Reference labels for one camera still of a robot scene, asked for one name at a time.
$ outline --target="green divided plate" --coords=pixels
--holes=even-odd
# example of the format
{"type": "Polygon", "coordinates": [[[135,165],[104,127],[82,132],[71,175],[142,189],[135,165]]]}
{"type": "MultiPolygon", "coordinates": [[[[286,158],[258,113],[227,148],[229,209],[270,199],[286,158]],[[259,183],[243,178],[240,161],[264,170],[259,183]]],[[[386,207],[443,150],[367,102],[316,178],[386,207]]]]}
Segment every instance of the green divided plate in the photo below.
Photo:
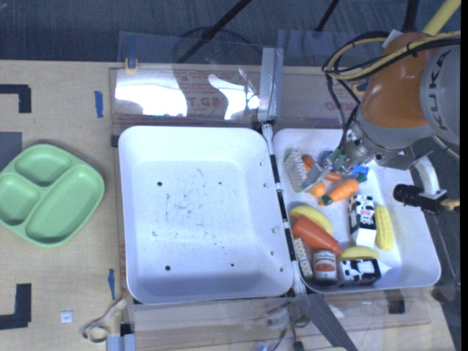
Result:
{"type": "Polygon", "coordinates": [[[59,147],[25,149],[0,172],[0,224],[38,246],[68,242],[104,196],[104,180],[59,147]]]}

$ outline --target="yellow corn cob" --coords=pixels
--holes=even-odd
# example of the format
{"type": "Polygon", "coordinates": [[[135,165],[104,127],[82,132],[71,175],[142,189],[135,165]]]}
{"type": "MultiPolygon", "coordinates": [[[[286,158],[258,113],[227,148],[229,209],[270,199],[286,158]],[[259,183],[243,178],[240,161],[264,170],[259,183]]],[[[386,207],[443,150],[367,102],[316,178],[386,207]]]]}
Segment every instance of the yellow corn cob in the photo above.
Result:
{"type": "Polygon", "coordinates": [[[393,225],[388,209],[383,205],[375,206],[375,227],[377,228],[377,247],[387,251],[393,247],[393,225]]]}

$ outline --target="yellow cable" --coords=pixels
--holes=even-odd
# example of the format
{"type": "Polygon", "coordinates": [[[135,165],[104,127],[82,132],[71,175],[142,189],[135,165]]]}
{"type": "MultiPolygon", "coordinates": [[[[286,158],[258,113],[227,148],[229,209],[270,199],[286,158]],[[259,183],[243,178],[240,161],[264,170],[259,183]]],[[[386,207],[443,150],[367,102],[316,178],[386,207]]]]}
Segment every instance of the yellow cable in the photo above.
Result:
{"type": "Polygon", "coordinates": [[[444,27],[453,13],[460,7],[461,0],[445,0],[444,4],[437,10],[434,17],[428,22],[423,32],[429,35],[436,35],[444,27]]]}
{"type": "Polygon", "coordinates": [[[447,38],[452,38],[452,37],[460,37],[461,36],[461,31],[451,31],[448,33],[444,34],[438,34],[433,37],[425,37],[421,40],[418,40],[417,42],[412,42],[409,43],[408,45],[404,46],[403,48],[400,48],[399,50],[396,50],[392,53],[389,53],[385,57],[381,58],[379,61],[374,62],[371,66],[361,69],[357,72],[351,72],[347,74],[341,74],[340,72],[332,72],[331,70],[333,69],[333,65],[335,61],[337,60],[338,57],[340,57],[343,53],[345,53],[347,50],[350,48],[354,48],[357,45],[361,44],[366,44],[369,42],[381,42],[382,38],[374,38],[374,39],[363,39],[363,40],[358,40],[357,42],[350,43],[348,45],[345,45],[342,49],[340,49],[333,57],[331,60],[328,62],[327,65],[327,74],[329,74],[332,78],[336,79],[341,79],[341,80],[352,80],[357,77],[363,77],[371,72],[373,72],[376,68],[381,67],[382,65],[387,64],[388,62],[392,61],[394,58],[406,53],[406,52],[411,52],[412,50],[415,50],[416,48],[420,47],[421,45],[425,45],[430,42],[435,42],[440,39],[447,39],[447,38]]]}

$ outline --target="black corner marker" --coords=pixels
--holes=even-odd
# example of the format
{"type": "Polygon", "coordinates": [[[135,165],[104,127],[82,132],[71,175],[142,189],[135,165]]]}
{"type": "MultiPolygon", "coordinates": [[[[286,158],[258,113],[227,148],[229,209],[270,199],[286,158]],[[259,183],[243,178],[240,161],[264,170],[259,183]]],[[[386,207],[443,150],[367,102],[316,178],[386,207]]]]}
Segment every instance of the black corner marker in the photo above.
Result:
{"type": "Polygon", "coordinates": [[[28,85],[5,85],[0,84],[0,94],[18,94],[18,112],[30,113],[31,88],[28,85]]]}
{"type": "Polygon", "coordinates": [[[31,322],[31,284],[16,284],[15,312],[0,315],[0,330],[27,328],[31,322]]]}

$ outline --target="green plate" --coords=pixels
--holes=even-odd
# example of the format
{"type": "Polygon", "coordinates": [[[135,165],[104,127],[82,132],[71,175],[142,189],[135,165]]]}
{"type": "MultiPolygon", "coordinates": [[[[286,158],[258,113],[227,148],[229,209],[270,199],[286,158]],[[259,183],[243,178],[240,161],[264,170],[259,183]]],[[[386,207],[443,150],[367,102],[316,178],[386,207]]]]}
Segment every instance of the green plate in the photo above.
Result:
{"type": "Polygon", "coordinates": [[[104,180],[59,147],[38,144],[0,172],[0,224],[38,246],[68,242],[104,196],[104,180]]]}

